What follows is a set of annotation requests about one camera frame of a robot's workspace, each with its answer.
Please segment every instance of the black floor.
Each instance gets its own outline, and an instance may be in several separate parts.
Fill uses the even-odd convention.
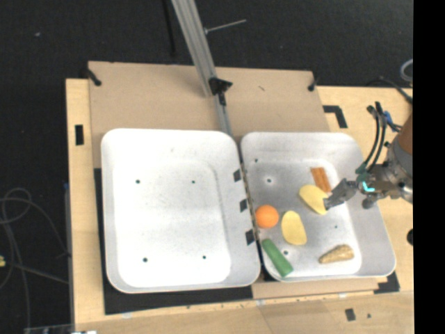
[[[413,57],[414,0],[196,4],[207,28],[247,20],[208,35],[217,66],[311,70],[320,85],[364,86],[384,77],[407,86],[399,69]],[[25,188],[63,241],[69,181],[65,79],[81,77],[88,61],[191,64],[170,2],[168,8],[175,56],[162,0],[0,0],[0,198]],[[9,202],[3,210],[13,218],[26,204]],[[56,235],[37,207],[9,230],[23,264],[67,279],[67,258],[58,257]],[[0,254],[7,262],[0,267],[0,333],[21,333],[28,316],[26,292],[18,269],[5,282],[11,254],[7,231],[0,227]],[[26,279],[31,326],[69,323],[68,286],[31,273]]]

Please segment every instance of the black clip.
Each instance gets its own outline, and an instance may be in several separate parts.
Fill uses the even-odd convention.
[[[233,83],[230,81],[224,81],[222,79],[212,77],[209,79],[209,85],[210,85],[211,93],[213,95],[218,94],[220,104],[223,106],[226,106],[227,103],[225,101],[224,92],[226,92],[233,85]]]

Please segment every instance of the toy orange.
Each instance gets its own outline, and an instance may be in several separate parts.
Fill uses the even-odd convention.
[[[260,228],[269,229],[278,224],[280,215],[272,205],[265,204],[257,208],[255,218]]]

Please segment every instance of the wooden table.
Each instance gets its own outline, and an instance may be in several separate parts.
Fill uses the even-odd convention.
[[[403,124],[411,106],[392,88],[317,87],[323,106],[338,106],[348,128],[340,128],[333,113],[326,113],[330,131],[352,136],[364,157],[373,143],[374,121],[366,107],[379,101],[394,122]],[[374,294],[351,286],[340,293],[325,293],[323,286],[298,296],[262,301],[104,314],[104,293],[99,252],[88,81],[66,81],[67,130],[70,171],[70,241],[72,249],[72,309],[77,330],[98,333],[409,333],[414,332],[413,247],[407,234],[413,227],[412,205],[404,200],[379,201],[380,211],[396,253],[399,292]],[[83,145],[76,146],[76,126],[83,126]],[[387,134],[389,141],[395,134]],[[355,320],[348,321],[346,309]]]

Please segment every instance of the white tray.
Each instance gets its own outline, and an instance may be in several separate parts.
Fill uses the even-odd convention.
[[[106,272],[116,289],[215,289],[257,279],[259,254],[246,239],[250,208],[228,135],[114,129],[101,148]]]
[[[342,133],[255,132],[244,136],[241,150],[254,210],[263,204],[277,208],[280,216],[293,210],[299,213],[307,233],[307,243],[296,246],[284,240],[280,223],[259,230],[259,239],[271,239],[294,268],[282,278],[264,253],[272,277],[298,282],[387,276],[394,270],[396,258],[378,206],[364,209],[364,196],[358,193],[347,203],[319,215],[298,196],[303,185],[314,184],[311,167],[324,167],[332,188],[343,178],[357,177],[355,169],[363,158],[351,137]],[[318,263],[322,254],[339,244],[351,246],[355,257]]]

